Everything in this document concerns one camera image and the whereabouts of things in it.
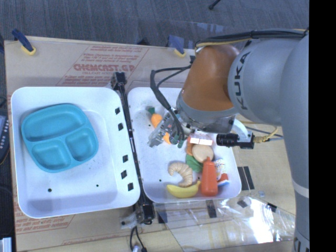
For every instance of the black cylinder on white bracket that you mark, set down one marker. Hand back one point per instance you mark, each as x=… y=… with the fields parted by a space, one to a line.
x=228 y=140

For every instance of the beige croissant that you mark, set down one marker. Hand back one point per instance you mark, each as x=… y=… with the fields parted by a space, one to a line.
x=185 y=172

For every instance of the white plastic tray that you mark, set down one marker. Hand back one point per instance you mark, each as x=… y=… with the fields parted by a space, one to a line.
x=78 y=193
x=157 y=167

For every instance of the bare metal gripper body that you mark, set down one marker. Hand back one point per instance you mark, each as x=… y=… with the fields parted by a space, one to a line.
x=212 y=127

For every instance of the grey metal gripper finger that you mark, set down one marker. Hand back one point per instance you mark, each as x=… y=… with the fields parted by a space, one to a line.
x=156 y=139

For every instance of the orange toy food piece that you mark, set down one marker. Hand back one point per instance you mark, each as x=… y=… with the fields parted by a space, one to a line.
x=189 y=148

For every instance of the blue divided plate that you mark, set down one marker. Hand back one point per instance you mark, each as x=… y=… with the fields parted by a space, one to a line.
x=57 y=138

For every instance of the beige round bread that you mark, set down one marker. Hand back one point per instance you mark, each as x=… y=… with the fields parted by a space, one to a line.
x=202 y=153

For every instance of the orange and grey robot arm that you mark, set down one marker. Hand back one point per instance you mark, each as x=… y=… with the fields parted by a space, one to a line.
x=262 y=88

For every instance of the yellow banana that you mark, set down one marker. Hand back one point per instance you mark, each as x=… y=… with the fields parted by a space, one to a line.
x=183 y=191

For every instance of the white red blue packet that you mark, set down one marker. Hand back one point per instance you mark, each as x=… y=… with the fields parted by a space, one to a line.
x=221 y=170

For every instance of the red ketchup bottle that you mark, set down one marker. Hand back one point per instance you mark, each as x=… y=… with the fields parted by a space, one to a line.
x=209 y=180

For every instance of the orange carrot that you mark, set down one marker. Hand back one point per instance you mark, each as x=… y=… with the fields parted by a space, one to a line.
x=156 y=119

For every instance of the brown cardboard board red print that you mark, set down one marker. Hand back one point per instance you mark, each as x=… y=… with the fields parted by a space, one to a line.
x=65 y=62

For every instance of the green toy vegetable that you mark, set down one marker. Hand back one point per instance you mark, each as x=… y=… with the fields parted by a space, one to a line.
x=193 y=163

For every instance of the thin black and white rod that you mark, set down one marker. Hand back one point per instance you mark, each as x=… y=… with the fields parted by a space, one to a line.
x=132 y=146

